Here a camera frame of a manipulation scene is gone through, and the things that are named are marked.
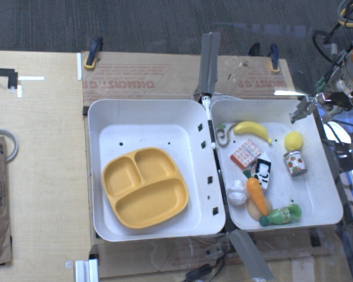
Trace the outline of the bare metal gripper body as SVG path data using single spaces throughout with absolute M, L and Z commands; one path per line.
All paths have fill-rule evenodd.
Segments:
M 353 68 L 335 68 L 317 83 L 317 99 L 321 105 L 353 108 Z

